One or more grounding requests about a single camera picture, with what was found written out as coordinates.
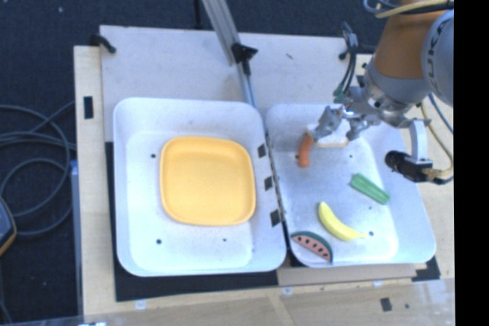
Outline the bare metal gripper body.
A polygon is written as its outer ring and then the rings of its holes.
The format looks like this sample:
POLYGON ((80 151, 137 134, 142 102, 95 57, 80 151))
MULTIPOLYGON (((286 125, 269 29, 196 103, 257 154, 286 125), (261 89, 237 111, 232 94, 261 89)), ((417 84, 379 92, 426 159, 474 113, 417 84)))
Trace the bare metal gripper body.
POLYGON ((416 104, 414 95, 402 86, 350 86, 342 103, 359 118, 378 119, 392 127, 407 127, 406 113, 416 104))

